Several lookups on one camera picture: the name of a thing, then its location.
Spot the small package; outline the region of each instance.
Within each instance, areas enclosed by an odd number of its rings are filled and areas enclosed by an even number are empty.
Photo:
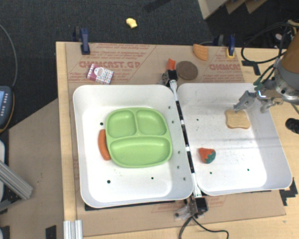
[[[110,84],[112,76],[113,71],[92,64],[86,78],[101,84]]]

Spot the brown round object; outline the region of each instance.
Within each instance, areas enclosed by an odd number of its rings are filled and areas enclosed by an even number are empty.
[[[176,65],[176,71],[179,77],[184,80],[194,80],[198,75],[197,66],[189,61],[181,61]]]

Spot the orange toy food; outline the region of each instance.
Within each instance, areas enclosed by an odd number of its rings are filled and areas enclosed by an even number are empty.
[[[100,150],[100,153],[101,153],[102,157],[105,160],[110,160],[111,156],[110,156],[110,153],[108,151],[108,148],[106,147],[105,129],[102,129],[99,132],[98,145],[99,145],[99,150]]]
[[[201,160],[206,164],[211,163],[216,157],[216,152],[214,149],[199,148],[198,153],[201,157]]]
[[[198,58],[204,61],[208,60],[208,47],[199,44],[194,44],[193,50],[194,50],[194,54]]]
[[[166,70],[175,70],[175,60],[168,59],[166,64]]]

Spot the black connector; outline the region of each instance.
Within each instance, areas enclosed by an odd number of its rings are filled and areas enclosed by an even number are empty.
[[[162,76],[162,83],[166,87],[170,87],[169,82],[171,80],[176,80],[176,81],[178,80],[177,71],[168,69]]]
[[[195,201],[196,201],[198,213],[203,214],[208,211],[207,201],[204,197],[196,198]]]
[[[286,121],[286,127],[299,135],[299,119],[290,118]]]

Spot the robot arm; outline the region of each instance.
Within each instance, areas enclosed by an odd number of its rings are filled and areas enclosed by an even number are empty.
[[[271,73],[263,82],[262,76],[254,83],[257,85],[254,93],[246,91],[234,105],[234,110],[239,111],[251,106],[255,99],[263,105],[262,112],[271,106],[288,102],[299,105],[299,31],[291,41],[282,59],[277,58]]]

